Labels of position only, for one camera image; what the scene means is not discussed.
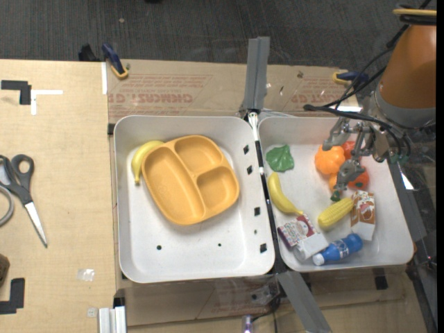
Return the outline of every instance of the blue bottle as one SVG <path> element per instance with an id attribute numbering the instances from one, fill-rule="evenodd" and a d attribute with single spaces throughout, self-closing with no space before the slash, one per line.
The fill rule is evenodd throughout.
<path id="1" fill-rule="evenodd" d="M 339 261 L 362 248 L 362 239 L 356 233 L 349 234 L 346 238 L 333 241 L 322 252 L 313 255 L 315 265 L 324 265 L 329 261 Z"/>

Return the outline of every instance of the gray metal ring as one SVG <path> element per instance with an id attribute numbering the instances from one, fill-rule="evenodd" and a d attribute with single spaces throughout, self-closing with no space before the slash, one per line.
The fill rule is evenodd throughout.
<path id="1" fill-rule="evenodd" d="M 0 219 L 0 227 L 1 227 L 2 225 L 4 225 L 6 222 L 9 221 L 12 214 L 14 213 L 14 201 L 12 200 L 11 193 L 5 187 L 0 186 L 0 192 L 2 192 L 6 196 L 9 202 L 8 211 L 6 211 L 6 214 Z"/>

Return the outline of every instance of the scissors blade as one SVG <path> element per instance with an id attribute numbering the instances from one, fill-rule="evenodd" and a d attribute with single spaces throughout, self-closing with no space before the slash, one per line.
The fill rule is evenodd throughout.
<path id="1" fill-rule="evenodd" d="M 43 227 L 42 224 L 40 223 L 39 215 L 37 214 L 37 209 L 35 208 L 34 202 L 25 204 L 25 208 L 26 211 L 28 211 L 31 221 L 33 222 L 33 225 L 35 227 L 35 230 L 37 230 L 37 233 L 39 234 L 39 237 L 42 240 L 44 246 L 48 248 L 48 243 L 46 242 L 46 237 L 44 235 Z"/>

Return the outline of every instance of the white bottle cap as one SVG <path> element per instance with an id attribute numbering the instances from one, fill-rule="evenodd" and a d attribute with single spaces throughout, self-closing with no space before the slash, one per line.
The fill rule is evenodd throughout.
<path id="1" fill-rule="evenodd" d="M 322 256 L 322 254 L 318 253 L 313 255 L 313 263 L 314 265 L 322 265 L 325 263 L 324 257 Z"/>

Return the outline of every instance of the yellow banana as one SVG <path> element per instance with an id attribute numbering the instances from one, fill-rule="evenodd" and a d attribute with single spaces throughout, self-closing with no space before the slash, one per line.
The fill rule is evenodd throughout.
<path id="1" fill-rule="evenodd" d="M 268 192 L 270 194 L 273 204 L 282 212 L 286 214 L 302 214 L 301 210 L 298 210 L 293 203 L 284 195 L 280 186 L 279 175 L 273 172 L 268 177 Z"/>
<path id="2" fill-rule="evenodd" d="M 140 173 L 142 171 L 142 160 L 144 159 L 145 154 L 147 154 L 151 149 L 154 149 L 157 146 L 160 146 L 164 142 L 162 141 L 149 141 L 145 144 L 141 145 L 139 149 L 134 153 L 133 158 L 131 160 L 131 169 L 134 174 L 134 181 L 136 184 L 140 183 Z"/>

